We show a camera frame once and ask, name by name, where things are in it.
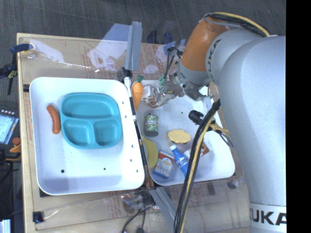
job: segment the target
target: toy carrot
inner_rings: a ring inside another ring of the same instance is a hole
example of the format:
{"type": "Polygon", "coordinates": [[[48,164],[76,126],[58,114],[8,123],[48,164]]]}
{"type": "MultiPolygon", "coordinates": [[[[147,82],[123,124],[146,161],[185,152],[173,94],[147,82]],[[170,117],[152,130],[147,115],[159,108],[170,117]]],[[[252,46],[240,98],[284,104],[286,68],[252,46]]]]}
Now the toy carrot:
{"type": "Polygon", "coordinates": [[[133,102],[135,110],[138,110],[138,106],[141,100],[141,96],[144,90],[144,86],[142,85],[141,81],[143,80],[143,76],[138,75],[137,81],[133,83],[132,85],[132,96],[133,96],[133,102]]]}

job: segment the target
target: robotic arm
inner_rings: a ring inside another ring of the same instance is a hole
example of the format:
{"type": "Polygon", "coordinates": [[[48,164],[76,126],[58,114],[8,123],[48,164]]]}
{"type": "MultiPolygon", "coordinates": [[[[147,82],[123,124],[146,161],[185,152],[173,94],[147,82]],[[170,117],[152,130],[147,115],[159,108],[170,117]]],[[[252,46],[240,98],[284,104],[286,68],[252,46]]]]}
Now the robotic arm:
{"type": "Polygon", "coordinates": [[[286,38],[209,15],[193,30],[176,79],[194,100],[211,81],[218,86],[248,185],[251,233],[286,232],[286,38]]]}

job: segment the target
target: blue plate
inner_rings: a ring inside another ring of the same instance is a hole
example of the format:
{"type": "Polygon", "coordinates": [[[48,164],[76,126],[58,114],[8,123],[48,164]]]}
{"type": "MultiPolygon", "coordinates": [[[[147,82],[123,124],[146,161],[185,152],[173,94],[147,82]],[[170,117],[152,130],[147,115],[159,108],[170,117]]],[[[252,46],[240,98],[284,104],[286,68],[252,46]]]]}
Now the blue plate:
{"type": "Polygon", "coordinates": [[[118,104],[105,94],[66,95],[61,103],[60,119],[64,138],[75,148],[109,148],[122,137],[118,104]]]}

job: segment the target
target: hot dog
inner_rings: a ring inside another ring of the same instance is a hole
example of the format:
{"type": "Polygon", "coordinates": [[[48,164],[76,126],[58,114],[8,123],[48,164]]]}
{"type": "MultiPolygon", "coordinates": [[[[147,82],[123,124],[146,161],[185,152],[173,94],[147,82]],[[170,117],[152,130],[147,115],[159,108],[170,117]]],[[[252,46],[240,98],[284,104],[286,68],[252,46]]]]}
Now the hot dog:
{"type": "Polygon", "coordinates": [[[61,129],[59,114],[58,114],[57,110],[55,109],[55,107],[51,104],[48,105],[47,110],[52,117],[52,122],[53,122],[52,132],[54,134],[58,134],[60,132],[60,129],[61,129]]]}

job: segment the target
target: gray wire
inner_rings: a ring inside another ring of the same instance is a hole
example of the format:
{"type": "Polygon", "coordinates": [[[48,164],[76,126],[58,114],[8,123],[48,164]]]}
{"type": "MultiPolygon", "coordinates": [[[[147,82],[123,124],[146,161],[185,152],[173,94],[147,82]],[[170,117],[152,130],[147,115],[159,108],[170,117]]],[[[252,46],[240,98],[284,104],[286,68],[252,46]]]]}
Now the gray wire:
{"type": "Polygon", "coordinates": [[[204,15],[204,17],[203,17],[204,21],[207,21],[207,22],[210,22],[210,23],[214,23],[214,24],[217,24],[217,25],[222,25],[222,26],[228,26],[228,27],[234,27],[234,28],[242,28],[242,26],[239,25],[239,24],[225,23],[225,22],[217,22],[217,21],[209,20],[209,19],[207,18],[209,15],[210,15],[210,14],[204,15]]]}

